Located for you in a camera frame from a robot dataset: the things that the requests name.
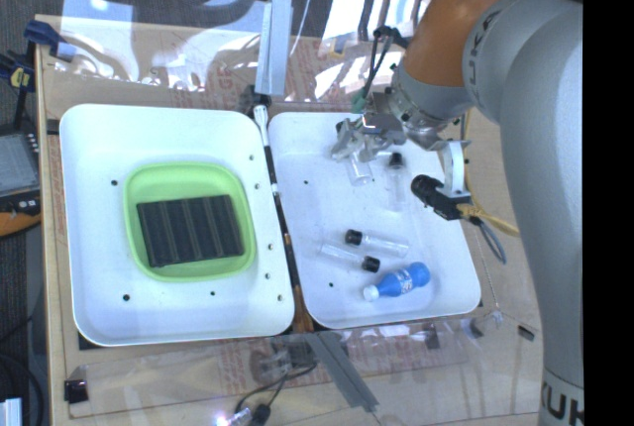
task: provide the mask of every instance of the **green container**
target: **green container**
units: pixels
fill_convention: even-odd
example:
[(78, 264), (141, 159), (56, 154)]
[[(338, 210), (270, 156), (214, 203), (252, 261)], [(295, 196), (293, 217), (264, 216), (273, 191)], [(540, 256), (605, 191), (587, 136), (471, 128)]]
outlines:
[[(238, 256), (151, 267), (137, 204), (215, 195), (231, 197), (244, 252)], [(229, 276), (247, 269), (256, 256), (256, 234), (242, 182), (228, 169), (199, 161), (142, 165), (124, 185), (124, 220), (132, 257), (148, 276), (163, 281), (196, 281)]]

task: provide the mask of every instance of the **white tray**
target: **white tray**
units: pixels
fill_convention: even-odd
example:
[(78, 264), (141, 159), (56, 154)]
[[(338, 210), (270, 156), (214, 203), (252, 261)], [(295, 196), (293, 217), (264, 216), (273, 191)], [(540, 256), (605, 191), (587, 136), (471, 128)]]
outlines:
[[(290, 325), (292, 290), (253, 120), (229, 111), (85, 104), (63, 115), (59, 137), (73, 315), (86, 339), (121, 346), (271, 336)], [(257, 240), (248, 269), (166, 282), (133, 261), (123, 184), (138, 166), (168, 160), (218, 163), (242, 181)]]
[[(280, 198), (295, 251), (306, 307), (321, 325), (345, 329), (457, 315), (480, 301), (474, 263), (459, 221), (448, 222), (424, 208), (413, 194), (406, 211), (387, 209), (387, 157), (370, 163), (374, 182), (353, 187), (345, 165), (330, 158), (341, 113), (281, 113), (269, 125)], [(444, 181), (438, 155), (407, 142), (403, 154), (410, 178), (427, 174)], [(383, 258), (377, 274), (332, 264), (318, 255), (320, 242), (339, 239), (347, 229), (379, 231), (410, 243), (404, 258)], [(363, 288), (387, 271), (424, 262), (431, 281), (397, 298), (369, 303)]]

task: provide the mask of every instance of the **bottle label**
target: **bottle label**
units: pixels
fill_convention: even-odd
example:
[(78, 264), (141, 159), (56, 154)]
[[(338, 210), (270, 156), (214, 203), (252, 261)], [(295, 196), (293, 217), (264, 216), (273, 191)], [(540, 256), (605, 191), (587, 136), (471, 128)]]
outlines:
[(398, 276), (398, 281), (400, 281), (401, 294), (406, 294), (412, 288), (414, 288), (414, 280), (412, 279), (409, 272), (407, 272), (405, 269), (397, 271), (396, 276)]

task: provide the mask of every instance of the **white bottle cap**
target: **white bottle cap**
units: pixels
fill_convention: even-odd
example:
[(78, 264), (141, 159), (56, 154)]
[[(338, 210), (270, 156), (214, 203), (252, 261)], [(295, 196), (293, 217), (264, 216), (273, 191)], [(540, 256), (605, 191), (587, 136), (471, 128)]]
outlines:
[(364, 288), (364, 298), (366, 301), (374, 301), (378, 299), (378, 289), (375, 285), (368, 285)]

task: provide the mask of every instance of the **blue bottle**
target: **blue bottle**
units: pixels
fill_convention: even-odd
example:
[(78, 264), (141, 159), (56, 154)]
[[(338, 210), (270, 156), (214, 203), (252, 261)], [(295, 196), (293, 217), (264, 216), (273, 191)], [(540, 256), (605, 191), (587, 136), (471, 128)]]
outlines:
[(412, 263), (408, 267), (386, 274), (376, 285), (364, 288), (366, 301), (374, 301), (382, 296), (398, 297), (413, 288), (429, 283), (430, 273), (423, 263)]

